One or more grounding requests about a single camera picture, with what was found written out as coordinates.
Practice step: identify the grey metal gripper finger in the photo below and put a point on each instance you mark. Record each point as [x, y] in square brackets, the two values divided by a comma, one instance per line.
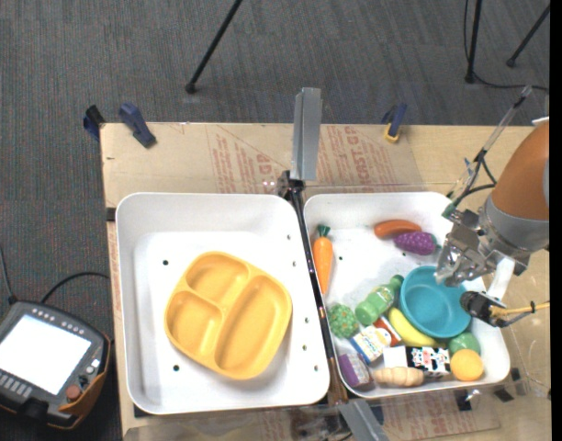
[447, 264]
[470, 270]

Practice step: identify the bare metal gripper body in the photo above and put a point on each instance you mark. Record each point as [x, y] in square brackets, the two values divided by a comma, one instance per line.
[474, 239]

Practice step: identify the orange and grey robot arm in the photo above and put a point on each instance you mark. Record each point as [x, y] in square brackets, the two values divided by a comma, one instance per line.
[524, 182]

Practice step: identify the purple grapes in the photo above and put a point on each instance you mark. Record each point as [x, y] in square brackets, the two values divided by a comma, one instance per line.
[416, 243]

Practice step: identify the blue bowl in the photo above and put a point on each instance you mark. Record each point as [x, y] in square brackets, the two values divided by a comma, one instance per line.
[430, 306]

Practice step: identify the orange sausage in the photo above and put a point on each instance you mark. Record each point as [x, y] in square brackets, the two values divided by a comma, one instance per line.
[396, 229]

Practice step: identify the green round fruit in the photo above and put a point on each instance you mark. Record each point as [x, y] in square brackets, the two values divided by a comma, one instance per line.
[464, 342]

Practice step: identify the yellow banana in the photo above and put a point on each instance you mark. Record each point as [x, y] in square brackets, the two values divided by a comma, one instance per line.
[407, 331]

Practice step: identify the white plastic tray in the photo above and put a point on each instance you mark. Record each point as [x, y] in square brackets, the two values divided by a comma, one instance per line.
[368, 260]
[148, 320]

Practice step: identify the green bottle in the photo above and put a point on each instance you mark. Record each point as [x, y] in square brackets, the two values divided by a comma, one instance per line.
[377, 302]

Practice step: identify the red can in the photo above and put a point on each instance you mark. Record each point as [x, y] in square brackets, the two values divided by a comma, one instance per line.
[385, 329]

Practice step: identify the orange ball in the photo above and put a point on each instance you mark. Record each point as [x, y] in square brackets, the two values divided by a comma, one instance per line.
[467, 365]

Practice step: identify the white carton cow print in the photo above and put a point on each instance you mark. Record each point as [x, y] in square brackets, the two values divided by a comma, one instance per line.
[423, 360]

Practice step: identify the green broccoli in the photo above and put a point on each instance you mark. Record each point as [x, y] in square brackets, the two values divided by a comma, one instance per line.
[342, 320]

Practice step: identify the beige bread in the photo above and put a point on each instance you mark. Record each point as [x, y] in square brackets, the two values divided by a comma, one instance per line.
[399, 376]

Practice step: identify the orange carrot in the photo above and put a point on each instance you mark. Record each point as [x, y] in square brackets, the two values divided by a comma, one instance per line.
[322, 260]

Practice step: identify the purple carton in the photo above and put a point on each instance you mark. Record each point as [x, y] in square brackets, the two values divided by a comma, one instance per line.
[353, 370]

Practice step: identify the yellow divided plate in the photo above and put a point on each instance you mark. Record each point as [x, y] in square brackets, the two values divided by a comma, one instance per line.
[258, 320]

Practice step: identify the brown cardboard board red print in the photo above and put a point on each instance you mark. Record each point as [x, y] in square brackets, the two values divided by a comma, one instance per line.
[244, 159]

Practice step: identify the black cylinder on white bracket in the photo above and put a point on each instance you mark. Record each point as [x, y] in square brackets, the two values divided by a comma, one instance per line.
[479, 305]

